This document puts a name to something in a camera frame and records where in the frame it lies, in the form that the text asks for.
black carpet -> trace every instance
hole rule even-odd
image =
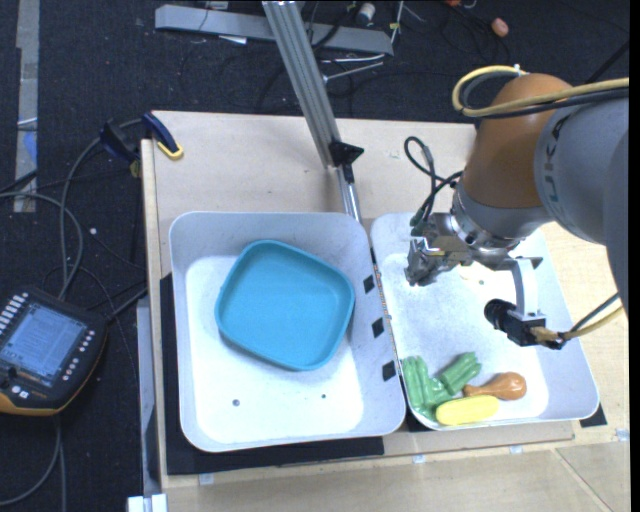
[[[38,183],[60,198],[78,156],[113,118],[125,122],[151,109],[301,115],[282,72],[275,44],[238,45],[216,36],[154,30],[160,0],[41,0]],[[182,2],[185,5],[195,2]],[[314,21],[333,23],[348,2],[323,2]],[[303,15],[311,16],[315,2]],[[396,2],[378,2],[374,29],[388,31]],[[406,2],[395,56],[384,66],[329,82],[337,117],[469,123],[451,107],[451,90],[473,69],[519,63],[531,72],[580,84],[629,39],[629,0],[477,0],[451,9],[443,2]],[[471,5],[463,1],[462,5]],[[250,12],[257,2],[231,2]],[[15,49],[16,0],[0,2],[0,188],[11,182],[19,60]],[[503,18],[499,39],[487,24]],[[332,59],[345,52],[319,49]],[[321,64],[335,74],[353,64]],[[629,54],[604,78],[629,75]],[[478,91],[490,101],[495,89]],[[144,130],[131,127],[134,140]],[[68,294],[72,303],[110,314],[145,280],[140,182],[123,160],[94,150],[78,169],[68,208],[84,226],[83,270]],[[20,283],[52,293],[61,285],[58,211],[42,204],[35,214],[0,209],[0,294]],[[75,256],[70,225],[67,246]],[[122,511],[139,495],[141,468],[135,309],[113,323],[107,350],[86,389],[62,414],[69,511]],[[51,420],[0,415],[0,501],[37,482],[54,446]],[[61,473],[11,511],[59,510]]]

wooden table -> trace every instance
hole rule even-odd
[[[170,511],[630,510],[628,321],[583,338],[606,425],[577,421],[385,436],[385,455],[287,467],[168,475],[159,281],[171,271],[168,230],[181,213],[342,211],[337,180],[322,167],[304,118],[156,112],[184,147],[169,160],[142,143],[151,338],[160,485]],[[363,224],[415,211],[428,180],[403,152],[410,135],[429,145],[436,169],[464,168],[475,130],[467,124],[338,120],[354,164]],[[438,196],[436,210],[450,195]],[[543,228],[572,318],[615,291],[603,247],[557,225]]]

blue tray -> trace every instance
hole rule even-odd
[[[336,352],[355,293],[321,259],[273,240],[248,245],[222,285],[215,318],[223,337],[290,370],[314,370]]]

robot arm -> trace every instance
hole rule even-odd
[[[605,245],[628,313],[628,79],[617,81],[613,94],[600,87],[572,96],[568,91],[579,88],[558,78],[507,69],[518,76],[484,109],[489,114],[478,128],[450,213],[418,223],[421,237],[411,241],[405,274],[410,284],[426,285],[474,261],[509,270],[517,304],[491,301],[485,316],[519,345],[561,348],[564,340],[544,331],[545,317],[537,309],[539,261],[514,259],[510,251],[551,221]],[[454,90],[454,105],[456,94],[465,94],[465,81]]]

table top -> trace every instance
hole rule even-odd
[[[312,489],[319,475],[321,488],[342,489],[342,501],[338,501],[343,504],[341,507],[356,500],[365,510],[364,504],[373,498],[362,486],[371,479],[393,487],[383,497],[376,495],[382,502],[392,503],[403,492],[409,492],[415,494],[417,503],[426,504],[433,503],[434,496],[426,488],[416,494],[416,484],[446,481],[446,475],[458,475],[460,481],[475,482],[470,485],[478,490],[483,485],[495,485],[496,478],[506,479],[506,496],[520,496],[518,506],[525,510],[527,500],[531,500],[532,510],[544,509],[544,501],[540,500],[548,497],[544,498],[541,488],[533,482],[522,488],[523,478],[547,486],[559,497],[566,495],[570,504],[567,510],[600,510],[603,502],[614,510],[630,507],[629,443],[619,442],[628,438],[630,429],[628,321],[624,316],[582,341],[599,389],[606,425],[583,428],[577,421],[558,421],[428,435],[410,432],[403,426],[384,437],[385,456],[380,459],[216,473],[215,491],[199,486],[195,476],[167,475],[162,446],[159,280],[171,271],[171,223],[190,211],[340,212],[342,202],[335,171],[322,167],[304,118],[155,114],[185,151],[182,159],[172,161],[152,141],[142,144],[161,485],[170,506],[174,503],[177,510],[202,510],[204,505],[210,510],[266,510],[260,508],[260,500],[268,489],[275,489],[285,497],[271,504],[273,510],[299,510],[304,493],[311,500],[305,508],[326,510],[324,498]],[[385,213],[415,211],[429,191],[428,178],[404,155],[403,144],[408,136],[416,136],[429,145],[437,172],[445,176],[464,168],[475,137],[475,128],[470,124],[353,119],[337,122],[342,139],[365,150],[354,163],[365,228]],[[450,191],[439,195],[436,211],[447,209],[450,197]],[[542,231],[569,312],[572,318],[581,318],[615,291],[606,250],[575,238],[557,225],[544,226]],[[523,457],[512,456],[522,451]],[[591,464],[596,459],[598,469]],[[496,468],[497,476],[489,476],[486,470],[490,467]],[[290,479],[295,479],[303,494],[291,495]],[[598,489],[595,482],[605,484]],[[454,498],[454,487],[451,496],[446,494],[446,485],[436,492],[440,509],[454,509],[459,498]],[[238,501],[240,489],[245,498]],[[494,499],[495,496],[485,496],[480,505],[484,503],[490,510]],[[351,508],[359,510],[358,506],[354,502]]]

